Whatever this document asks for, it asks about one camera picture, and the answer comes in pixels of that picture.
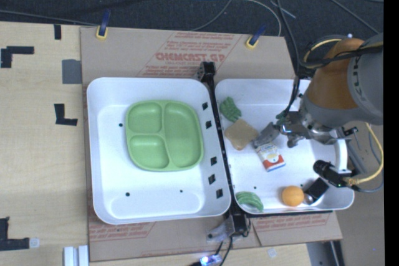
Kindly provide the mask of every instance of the white tray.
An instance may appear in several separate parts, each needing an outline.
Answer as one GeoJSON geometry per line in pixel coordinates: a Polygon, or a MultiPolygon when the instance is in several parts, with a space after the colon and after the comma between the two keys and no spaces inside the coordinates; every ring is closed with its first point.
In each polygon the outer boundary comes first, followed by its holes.
{"type": "Polygon", "coordinates": [[[98,78],[87,89],[94,209],[108,224],[219,216],[231,203],[208,89],[175,78],[98,78]],[[133,103],[176,100],[197,112],[204,156],[183,171],[145,171],[130,159],[125,114],[133,103]],[[212,126],[206,128],[207,122],[212,126]]]}
{"type": "MultiPolygon", "coordinates": [[[[308,84],[308,81],[301,80],[300,92],[304,93],[308,84]]],[[[217,84],[216,99],[220,105],[225,98],[233,98],[242,111],[241,118],[261,132],[269,122],[276,122],[276,115],[286,108],[291,91],[292,80],[227,79],[217,84]]],[[[298,110],[298,100],[293,104],[292,111],[298,110]]],[[[224,132],[232,122],[219,114],[224,132]]],[[[335,150],[333,146],[324,146],[314,140],[302,140],[294,148],[288,148],[284,135],[279,135],[274,143],[286,165],[267,172],[251,143],[238,151],[224,138],[234,193],[255,192],[264,204],[263,212],[241,206],[244,211],[251,214],[282,214],[339,210],[352,205],[354,192],[351,189],[336,188],[329,184],[327,192],[312,205],[285,206],[281,201],[281,191],[289,185],[306,188],[319,177],[313,170],[314,162],[322,159],[334,164],[335,150]]]]}

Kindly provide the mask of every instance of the green plate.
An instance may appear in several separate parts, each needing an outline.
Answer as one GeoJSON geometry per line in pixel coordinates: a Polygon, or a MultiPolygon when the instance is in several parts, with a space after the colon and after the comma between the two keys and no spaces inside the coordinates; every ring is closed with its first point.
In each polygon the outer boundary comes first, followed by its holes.
{"type": "Polygon", "coordinates": [[[142,169],[180,171],[202,160],[200,121],[195,110],[185,103],[135,103],[126,113],[125,129],[130,158],[142,169]]]}

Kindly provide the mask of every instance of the blue clip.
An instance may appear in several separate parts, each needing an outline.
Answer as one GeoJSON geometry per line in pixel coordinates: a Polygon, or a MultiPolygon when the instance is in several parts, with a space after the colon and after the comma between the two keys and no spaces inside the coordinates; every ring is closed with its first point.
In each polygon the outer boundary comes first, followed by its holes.
{"type": "Polygon", "coordinates": [[[102,16],[101,25],[97,27],[97,31],[95,33],[95,36],[97,39],[105,40],[107,38],[107,34],[108,34],[107,26],[108,26],[108,22],[110,20],[110,15],[111,15],[111,10],[106,9],[102,16]]]}
{"type": "Polygon", "coordinates": [[[263,33],[266,31],[266,25],[263,24],[260,26],[260,28],[255,32],[255,34],[252,37],[249,37],[247,42],[245,43],[245,46],[248,49],[253,49],[256,47],[257,43],[259,42],[259,37],[263,35],[263,33]]]}

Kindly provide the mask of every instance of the light wood surface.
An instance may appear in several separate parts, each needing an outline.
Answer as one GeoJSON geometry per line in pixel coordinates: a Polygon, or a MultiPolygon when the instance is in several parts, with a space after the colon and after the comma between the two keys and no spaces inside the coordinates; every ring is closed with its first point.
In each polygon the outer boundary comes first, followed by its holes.
{"type": "MultiPolygon", "coordinates": [[[[62,83],[62,60],[80,60],[79,26],[0,22],[0,48],[34,46],[0,69],[0,218],[10,239],[37,237],[40,247],[0,252],[0,265],[62,265],[64,247],[88,244],[82,86],[62,83]],[[55,124],[55,103],[77,126],[55,124]]],[[[176,265],[200,254],[96,262],[94,265],[176,265]]],[[[226,265],[310,265],[305,244],[236,249],[226,265]]]]}

